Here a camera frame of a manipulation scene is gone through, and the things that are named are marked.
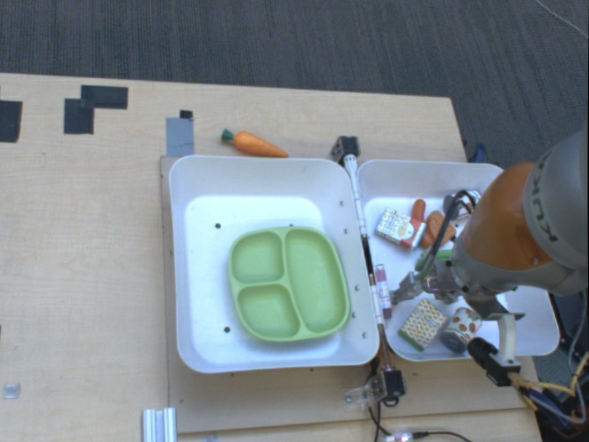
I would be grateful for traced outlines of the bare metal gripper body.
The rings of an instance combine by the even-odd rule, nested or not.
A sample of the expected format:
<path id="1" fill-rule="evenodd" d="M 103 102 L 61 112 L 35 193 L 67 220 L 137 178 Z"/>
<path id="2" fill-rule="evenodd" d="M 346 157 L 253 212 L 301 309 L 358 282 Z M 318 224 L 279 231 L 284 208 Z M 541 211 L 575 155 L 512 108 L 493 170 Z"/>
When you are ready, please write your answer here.
<path id="1" fill-rule="evenodd" d="M 463 268 L 435 264 L 423 273 L 422 289 L 436 299 L 452 304 L 461 297 L 469 304 L 483 300 L 482 289 L 474 277 Z"/>

